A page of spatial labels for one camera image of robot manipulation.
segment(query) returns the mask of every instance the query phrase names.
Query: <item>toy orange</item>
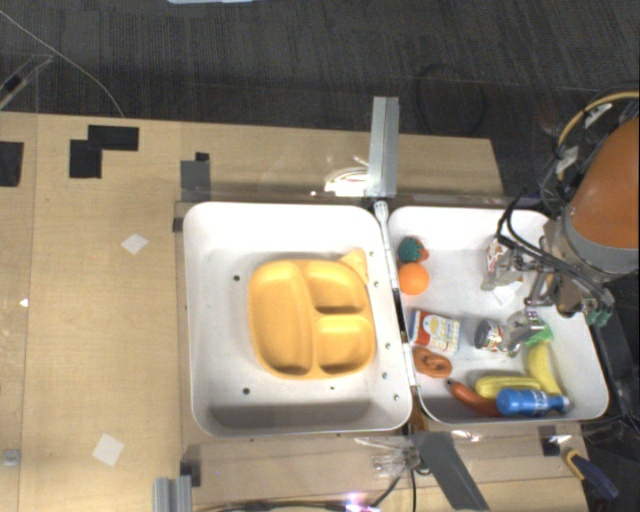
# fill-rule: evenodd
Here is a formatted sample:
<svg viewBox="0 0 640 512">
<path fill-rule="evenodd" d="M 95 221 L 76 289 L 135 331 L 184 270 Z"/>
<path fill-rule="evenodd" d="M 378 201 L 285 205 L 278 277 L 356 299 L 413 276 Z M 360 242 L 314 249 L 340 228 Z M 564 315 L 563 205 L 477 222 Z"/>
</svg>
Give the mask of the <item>toy orange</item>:
<svg viewBox="0 0 640 512">
<path fill-rule="evenodd" d="M 405 263 L 398 270 L 400 290 L 407 295 L 420 295 L 429 286 L 429 272 L 420 263 Z"/>
</svg>

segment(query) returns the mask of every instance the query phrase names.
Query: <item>box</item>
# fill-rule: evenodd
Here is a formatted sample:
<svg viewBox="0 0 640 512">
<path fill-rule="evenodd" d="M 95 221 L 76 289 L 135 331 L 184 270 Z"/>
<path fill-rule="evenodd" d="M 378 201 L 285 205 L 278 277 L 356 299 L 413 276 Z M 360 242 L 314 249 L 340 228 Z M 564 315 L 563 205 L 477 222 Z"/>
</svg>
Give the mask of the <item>box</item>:
<svg viewBox="0 0 640 512">
<path fill-rule="evenodd" d="M 389 219 L 394 248 L 417 236 L 431 256 L 427 292 L 403 295 L 414 307 L 461 321 L 460 348 L 452 377 L 472 385 L 488 372 L 524 373 L 523 358 L 475 349 L 473 334 L 482 318 L 504 321 L 522 308 L 527 286 L 506 304 L 480 290 L 485 250 L 501 215 L 498 210 L 405 207 Z M 515 228 L 530 240 L 542 234 L 545 217 L 515 212 Z M 322 380 L 291 381 L 265 371 L 249 337 L 247 286 L 269 261 L 337 260 L 353 249 L 367 256 L 376 354 L 364 370 Z M 425 411 L 450 425 L 522 422 L 556 423 L 600 416 L 608 392 L 589 330 L 576 315 L 564 319 L 555 308 L 540 311 L 556 334 L 553 368 L 573 407 L 542 419 L 484 418 L 451 397 L 442 380 L 414 374 L 405 359 L 377 220 L 355 206 L 201 203 L 184 220 L 189 324 L 191 402 L 207 434 L 243 437 L 302 433 L 389 431 L 411 413 L 410 383 L 417 380 Z"/>
</svg>

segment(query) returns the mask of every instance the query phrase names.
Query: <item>metal can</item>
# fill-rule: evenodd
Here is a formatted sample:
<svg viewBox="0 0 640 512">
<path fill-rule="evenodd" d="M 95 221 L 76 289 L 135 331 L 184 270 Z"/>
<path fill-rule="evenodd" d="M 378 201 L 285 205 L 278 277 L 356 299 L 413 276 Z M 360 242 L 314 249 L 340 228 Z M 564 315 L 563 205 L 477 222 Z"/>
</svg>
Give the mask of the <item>metal can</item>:
<svg viewBox="0 0 640 512">
<path fill-rule="evenodd" d="M 474 345 L 479 350 L 498 352 L 504 340 L 503 327 L 494 320 L 482 320 L 476 329 Z"/>
</svg>

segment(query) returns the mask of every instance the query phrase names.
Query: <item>blue water bottle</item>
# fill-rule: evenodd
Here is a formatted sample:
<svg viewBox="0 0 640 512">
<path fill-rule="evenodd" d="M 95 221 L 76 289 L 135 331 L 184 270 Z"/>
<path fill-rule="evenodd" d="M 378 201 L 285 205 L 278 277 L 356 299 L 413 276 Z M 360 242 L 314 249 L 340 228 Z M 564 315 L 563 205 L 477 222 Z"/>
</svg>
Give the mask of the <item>blue water bottle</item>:
<svg viewBox="0 0 640 512">
<path fill-rule="evenodd" d="M 505 416 L 544 416 L 551 410 L 565 412 L 569 407 L 566 396 L 549 396 L 544 391 L 531 389 L 502 389 L 496 398 L 498 410 Z"/>
</svg>

